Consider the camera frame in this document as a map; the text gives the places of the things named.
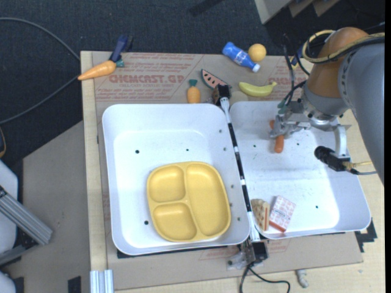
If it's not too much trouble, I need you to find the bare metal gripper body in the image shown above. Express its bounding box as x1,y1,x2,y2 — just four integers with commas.
274,100,340,134

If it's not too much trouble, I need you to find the orange sausage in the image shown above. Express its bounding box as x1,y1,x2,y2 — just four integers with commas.
269,119,285,154

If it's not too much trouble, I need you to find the white plastic tray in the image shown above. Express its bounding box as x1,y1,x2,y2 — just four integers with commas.
101,103,252,256
228,100,372,241

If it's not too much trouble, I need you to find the yellow banana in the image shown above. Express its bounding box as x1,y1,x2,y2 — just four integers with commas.
238,81,278,98

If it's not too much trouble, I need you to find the thin black and white rod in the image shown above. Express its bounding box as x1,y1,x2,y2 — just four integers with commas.
219,97,261,242

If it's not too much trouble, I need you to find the yellow ball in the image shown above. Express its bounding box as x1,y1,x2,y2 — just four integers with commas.
247,43,267,63

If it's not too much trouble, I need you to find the blue bottle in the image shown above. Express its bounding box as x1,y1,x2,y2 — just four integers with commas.
222,42,261,73

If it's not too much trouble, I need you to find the orange and white carton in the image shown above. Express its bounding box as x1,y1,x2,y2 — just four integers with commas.
268,195,297,233

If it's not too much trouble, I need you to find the watermelon slice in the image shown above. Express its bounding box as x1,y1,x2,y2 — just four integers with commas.
200,68,228,90

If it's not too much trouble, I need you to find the beige sandwich slice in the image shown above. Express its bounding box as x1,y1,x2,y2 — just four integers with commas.
250,198,271,233

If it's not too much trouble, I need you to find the small orange carrot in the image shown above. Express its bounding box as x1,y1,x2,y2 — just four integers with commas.
186,79,202,104

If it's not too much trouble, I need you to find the yellow divided plate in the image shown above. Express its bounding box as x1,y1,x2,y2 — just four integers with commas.
146,161,232,243

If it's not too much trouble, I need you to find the brown cardboard board red print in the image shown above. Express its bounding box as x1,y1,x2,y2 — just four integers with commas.
91,51,365,290

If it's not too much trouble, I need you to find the large orange carrot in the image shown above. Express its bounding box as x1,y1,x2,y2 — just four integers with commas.
77,59,126,81

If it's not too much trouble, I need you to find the black cylinder on white bracket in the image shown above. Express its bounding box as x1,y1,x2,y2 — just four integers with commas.
313,123,351,172

